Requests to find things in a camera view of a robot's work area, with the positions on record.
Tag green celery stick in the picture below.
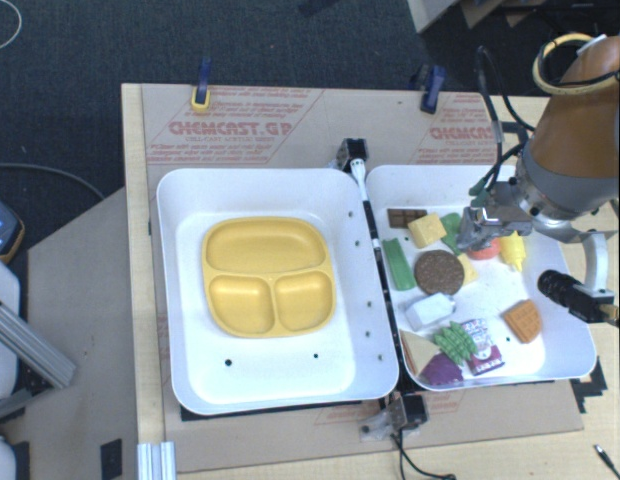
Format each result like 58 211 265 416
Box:
381 237 418 292

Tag red and white packet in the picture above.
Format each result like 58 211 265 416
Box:
459 317 507 378

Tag purple toy vegetable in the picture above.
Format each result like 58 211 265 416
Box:
419 352 465 387

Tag tan sandwich wedge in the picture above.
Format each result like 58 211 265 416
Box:
399 328 444 376

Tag yellow cheese block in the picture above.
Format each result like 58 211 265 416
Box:
406 212 448 250

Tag brown round burger patty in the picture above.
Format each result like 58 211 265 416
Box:
413 248 466 297

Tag white plastic tray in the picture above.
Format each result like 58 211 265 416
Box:
155 167 402 416
364 164 599 394

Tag yellow cheese slice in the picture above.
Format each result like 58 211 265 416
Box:
456 252 480 286

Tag yellow divided plate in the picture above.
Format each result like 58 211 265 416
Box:
200 216 338 340

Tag black block with thin wires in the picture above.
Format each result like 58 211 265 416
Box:
378 392 431 435
333 137 368 172

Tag thin black and white rod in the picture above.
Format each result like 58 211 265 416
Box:
349 159 407 400

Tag green pea pods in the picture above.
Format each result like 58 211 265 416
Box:
431 320 479 365

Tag black cylinder on white bracket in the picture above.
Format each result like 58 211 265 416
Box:
532 216 619 326

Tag green toy vegetable piece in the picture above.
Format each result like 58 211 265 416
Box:
440 212 464 255

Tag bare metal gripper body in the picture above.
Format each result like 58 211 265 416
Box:
488 181 557 238

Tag white milk carton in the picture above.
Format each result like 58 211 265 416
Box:
404 292 458 333

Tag orange waffle biscuit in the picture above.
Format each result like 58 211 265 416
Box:
502 298 544 346

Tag brown cardboard board red print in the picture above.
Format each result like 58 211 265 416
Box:
139 83 586 474

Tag black pen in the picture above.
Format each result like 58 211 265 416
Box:
593 443 620 479

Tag brown chocolate bar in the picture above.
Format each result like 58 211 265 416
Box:
387 207 429 230

